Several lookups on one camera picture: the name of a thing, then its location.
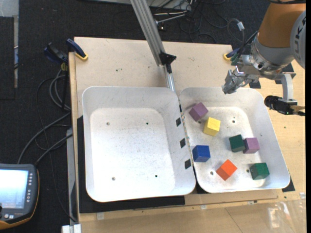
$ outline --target empty white tray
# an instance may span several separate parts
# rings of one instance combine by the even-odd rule
[[[177,196],[195,187],[177,95],[93,86],[82,95],[86,190],[98,202]]]
[[[191,149],[208,145],[211,158],[205,163],[194,162],[199,185],[207,192],[222,193],[245,190],[278,189],[290,182],[281,149],[262,95],[251,88],[240,88],[236,93],[224,94],[221,88],[187,88],[180,94],[180,103]],[[209,110],[200,122],[193,120],[190,109],[202,102]],[[215,136],[203,133],[208,117],[221,121]],[[260,149],[253,154],[232,152],[229,137],[256,137]],[[216,170],[229,159],[238,169],[224,181]],[[249,168],[253,163],[266,162],[270,175],[253,180]]]

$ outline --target black floor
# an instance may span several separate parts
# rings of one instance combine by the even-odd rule
[[[230,44],[237,48],[241,43],[228,32],[227,22],[231,18],[242,21],[245,37],[249,37],[259,29],[268,5],[264,0],[196,0],[192,13],[167,22],[166,31],[160,31],[160,36],[163,41]],[[233,35],[241,39],[241,32],[234,23],[230,28]],[[44,56],[46,45],[53,42],[66,52],[65,41],[74,36],[144,39],[131,5],[76,0],[19,0],[18,88],[14,100],[0,100],[0,162],[17,162],[27,142],[42,128],[39,114],[44,125],[65,114],[49,97],[50,80],[42,85],[38,96],[37,88],[45,79],[55,77],[60,69]],[[49,146],[65,136],[71,124],[70,117],[59,124],[62,126],[47,130]],[[37,141],[41,147],[47,147],[44,134]],[[43,150],[32,143],[21,162],[34,163],[42,153]],[[47,155],[38,169],[40,197],[34,217],[3,232],[57,233],[63,225],[69,224],[69,218],[60,206],[61,202],[68,210],[66,146],[52,151],[51,157]]]

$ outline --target green cube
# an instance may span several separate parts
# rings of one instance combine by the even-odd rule
[[[270,174],[267,163],[255,163],[250,170],[253,180],[265,179]]]
[[[242,136],[236,135],[229,138],[232,152],[239,152],[246,149]]]

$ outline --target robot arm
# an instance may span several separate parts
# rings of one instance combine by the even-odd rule
[[[293,59],[305,68],[306,4],[305,0],[270,1],[250,53],[232,57],[235,69],[228,71],[222,89],[230,94],[250,82],[258,82],[260,77],[281,80],[283,97],[269,96],[265,104],[285,115],[297,114],[292,76],[281,70]]]

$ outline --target yellow cube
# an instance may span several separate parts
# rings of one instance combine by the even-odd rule
[[[220,129],[220,120],[209,117],[204,125],[203,133],[215,136]]]

